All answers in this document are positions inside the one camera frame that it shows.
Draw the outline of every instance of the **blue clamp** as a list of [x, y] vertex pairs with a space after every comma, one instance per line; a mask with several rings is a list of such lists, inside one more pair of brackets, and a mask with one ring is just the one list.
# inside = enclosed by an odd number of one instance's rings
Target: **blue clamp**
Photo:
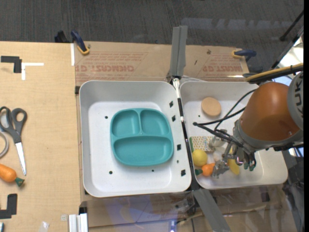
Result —
[[84, 44], [82, 38], [80, 37], [80, 35], [78, 34], [78, 32], [76, 30], [72, 30], [71, 35], [72, 35], [72, 38], [73, 38], [73, 42], [76, 41], [76, 43], [77, 43], [77, 49], [83, 55], [87, 55], [89, 53], [89, 48], [87, 46], [85, 46], [85, 44]]
[[232, 57], [241, 58], [242, 56], [246, 57], [246, 61], [249, 61], [251, 57], [256, 56], [256, 51], [253, 50], [240, 50], [240, 51], [232, 51]]

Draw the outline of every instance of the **toy lemon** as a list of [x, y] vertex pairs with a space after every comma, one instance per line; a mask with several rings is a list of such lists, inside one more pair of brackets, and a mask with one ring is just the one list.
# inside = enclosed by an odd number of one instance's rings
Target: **toy lemon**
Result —
[[202, 149], [196, 149], [192, 152], [192, 160], [195, 166], [203, 166], [207, 163], [207, 153]]

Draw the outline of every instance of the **beige round object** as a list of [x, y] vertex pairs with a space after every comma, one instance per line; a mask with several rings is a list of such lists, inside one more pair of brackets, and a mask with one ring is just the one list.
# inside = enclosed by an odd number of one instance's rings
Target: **beige round object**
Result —
[[221, 104], [213, 97], [206, 97], [202, 101], [202, 110], [209, 116], [218, 116], [221, 113]]

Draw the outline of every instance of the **toy carrot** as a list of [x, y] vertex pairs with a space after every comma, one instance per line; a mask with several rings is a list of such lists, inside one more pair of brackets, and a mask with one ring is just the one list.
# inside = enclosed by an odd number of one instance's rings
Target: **toy carrot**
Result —
[[24, 183], [24, 179], [18, 178], [16, 171], [8, 166], [0, 164], [0, 178], [6, 182], [15, 181], [20, 187]]

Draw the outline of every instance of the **teal divided plate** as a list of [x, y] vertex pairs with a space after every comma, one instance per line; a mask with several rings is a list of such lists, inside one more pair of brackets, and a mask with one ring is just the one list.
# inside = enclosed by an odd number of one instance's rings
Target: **teal divided plate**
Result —
[[129, 166], [152, 166], [168, 161], [174, 152], [169, 122], [158, 110], [125, 109], [111, 121], [112, 151]]

